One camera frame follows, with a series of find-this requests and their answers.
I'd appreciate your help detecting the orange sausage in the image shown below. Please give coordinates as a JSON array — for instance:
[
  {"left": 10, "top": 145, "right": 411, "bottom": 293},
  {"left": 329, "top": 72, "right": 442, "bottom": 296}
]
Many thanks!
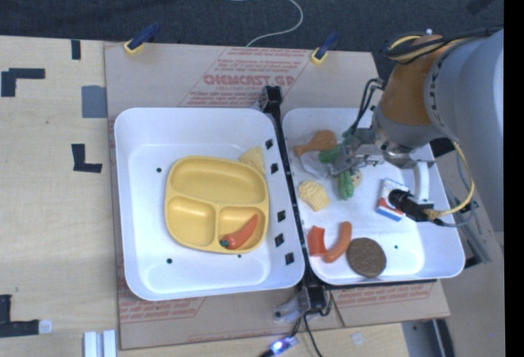
[{"left": 323, "top": 221, "right": 354, "bottom": 264}]

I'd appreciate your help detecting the thin black rod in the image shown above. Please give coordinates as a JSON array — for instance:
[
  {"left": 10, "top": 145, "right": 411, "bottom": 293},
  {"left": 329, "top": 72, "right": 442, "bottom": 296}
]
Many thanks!
[{"left": 268, "top": 109, "right": 314, "bottom": 291}]

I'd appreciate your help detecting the red orange pepper piece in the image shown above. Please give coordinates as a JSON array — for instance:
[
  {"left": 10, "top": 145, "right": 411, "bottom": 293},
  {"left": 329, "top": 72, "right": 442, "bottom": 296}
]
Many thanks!
[{"left": 306, "top": 225, "right": 328, "bottom": 257}]

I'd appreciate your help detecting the white grey toy food piece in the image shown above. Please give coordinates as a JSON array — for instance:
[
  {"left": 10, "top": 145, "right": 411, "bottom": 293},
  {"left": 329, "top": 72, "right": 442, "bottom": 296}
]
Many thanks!
[{"left": 298, "top": 153, "right": 329, "bottom": 179}]

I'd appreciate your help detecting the black block with wires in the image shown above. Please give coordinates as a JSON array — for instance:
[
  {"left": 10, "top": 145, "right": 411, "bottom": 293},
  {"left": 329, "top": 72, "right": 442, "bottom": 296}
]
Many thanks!
[
  {"left": 301, "top": 284, "right": 329, "bottom": 314},
  {"left": 259, "top": 84, "right": 285, "bottom": 115}
]

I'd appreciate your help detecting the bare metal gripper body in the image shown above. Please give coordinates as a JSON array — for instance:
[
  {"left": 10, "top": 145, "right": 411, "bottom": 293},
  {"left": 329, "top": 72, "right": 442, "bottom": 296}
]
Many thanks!
[{"left": 346, "top": 127, "right": 415, "bottom": 169}]

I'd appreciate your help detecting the brown burger patty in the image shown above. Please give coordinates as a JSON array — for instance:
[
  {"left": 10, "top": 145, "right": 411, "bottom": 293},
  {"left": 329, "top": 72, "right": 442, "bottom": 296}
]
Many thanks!
[{"left": 346, "top": 237, "right": 388, "bottom": 279}]

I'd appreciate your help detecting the white plastic tray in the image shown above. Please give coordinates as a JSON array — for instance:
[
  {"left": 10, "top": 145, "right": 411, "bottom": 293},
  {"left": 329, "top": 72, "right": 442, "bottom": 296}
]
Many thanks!
[
  {"left": 113, "top": 106, "right": 306, "bottom": 302},
  {"left": 282, "top": 107, "right": 467, "bottom": 287}
]

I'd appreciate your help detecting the black cylinder on white bracket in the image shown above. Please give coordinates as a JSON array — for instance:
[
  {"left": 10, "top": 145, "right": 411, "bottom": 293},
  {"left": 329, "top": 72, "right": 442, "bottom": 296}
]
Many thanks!
[{"left": 387, "top": 160, "right": 436, "bottom": 224}]

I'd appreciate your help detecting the brown chicken drumstick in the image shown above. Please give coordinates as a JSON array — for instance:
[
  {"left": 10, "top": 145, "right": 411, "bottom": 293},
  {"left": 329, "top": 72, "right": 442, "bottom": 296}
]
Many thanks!
[{"left": 292, "top": 129, "right": 338, "bottom": 157}]

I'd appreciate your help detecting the green pea pod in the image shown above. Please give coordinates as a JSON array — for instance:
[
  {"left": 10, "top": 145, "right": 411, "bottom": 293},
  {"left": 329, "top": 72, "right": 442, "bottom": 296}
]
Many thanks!
[{"left": 318, "top": 144, "right": 355, "bottom": 201}]

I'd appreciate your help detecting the yellow divided plate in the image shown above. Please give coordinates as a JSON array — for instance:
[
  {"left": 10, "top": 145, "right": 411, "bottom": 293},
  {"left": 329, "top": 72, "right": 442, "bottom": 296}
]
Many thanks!
[{"left": 163, "top": 156, "right": 270, "bottom": 255}]

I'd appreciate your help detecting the yellow cheese wedge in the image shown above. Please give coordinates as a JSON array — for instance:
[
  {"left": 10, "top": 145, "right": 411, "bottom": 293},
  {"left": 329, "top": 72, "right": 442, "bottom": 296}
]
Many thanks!
[{"left": 238, "top": 146, "right": 266, "bottom": 176}]

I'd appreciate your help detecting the orange chili pepper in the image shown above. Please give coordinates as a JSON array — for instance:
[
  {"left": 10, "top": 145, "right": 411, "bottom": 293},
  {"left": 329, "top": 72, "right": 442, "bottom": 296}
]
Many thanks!
[{"left": 219, "top": 214, "right": 260, "bottom": 251}]

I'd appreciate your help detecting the brown cardboard board red print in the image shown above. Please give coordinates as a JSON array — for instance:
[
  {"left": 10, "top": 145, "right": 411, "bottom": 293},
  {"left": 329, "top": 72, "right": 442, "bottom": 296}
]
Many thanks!
[{"left": 104, "top": 42, "right": 451, "bottom": 350}]

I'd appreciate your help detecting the white blue red carton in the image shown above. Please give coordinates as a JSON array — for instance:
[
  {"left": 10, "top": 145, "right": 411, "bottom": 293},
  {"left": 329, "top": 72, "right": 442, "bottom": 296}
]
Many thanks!
[{"left": 375, "top": 178, "right": 411, "bottom": 223}]

